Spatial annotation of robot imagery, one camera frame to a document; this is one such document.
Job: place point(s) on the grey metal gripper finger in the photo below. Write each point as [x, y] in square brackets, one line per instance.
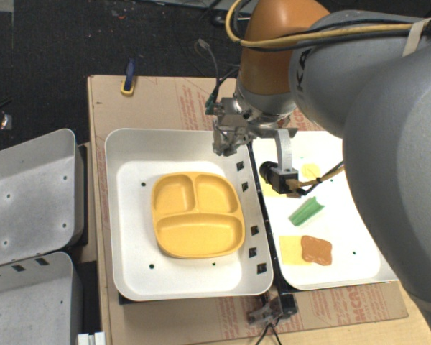
[234, 146]
[219, 148]

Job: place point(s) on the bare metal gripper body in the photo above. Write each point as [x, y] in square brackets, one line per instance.
[233, 119]

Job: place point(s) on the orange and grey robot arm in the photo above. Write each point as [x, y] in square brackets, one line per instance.
[380, 128]

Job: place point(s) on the pale yellow flat slice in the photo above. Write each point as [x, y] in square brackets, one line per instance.
[269, 192]

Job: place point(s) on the brown cardboard board red print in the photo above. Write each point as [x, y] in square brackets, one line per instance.
[158, 102]

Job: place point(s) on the pale yellow round piece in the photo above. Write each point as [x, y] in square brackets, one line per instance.
[310, 171]

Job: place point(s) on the yellow divided plate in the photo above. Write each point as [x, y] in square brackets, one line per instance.
[197, 232]

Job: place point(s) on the green celery stick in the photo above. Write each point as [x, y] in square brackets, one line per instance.
[305, 212]

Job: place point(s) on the white plastic tray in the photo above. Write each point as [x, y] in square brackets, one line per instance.
[32, 192]
[136, 228]
[345, 228]
[28, 307]

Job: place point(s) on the yellow cheese slice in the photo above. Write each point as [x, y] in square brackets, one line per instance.
[290, 252]

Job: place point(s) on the brown wavy spread slice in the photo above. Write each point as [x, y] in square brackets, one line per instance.
[317, 250]

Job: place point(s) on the black cylinder on white bracket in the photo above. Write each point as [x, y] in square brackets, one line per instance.
[280, 180]

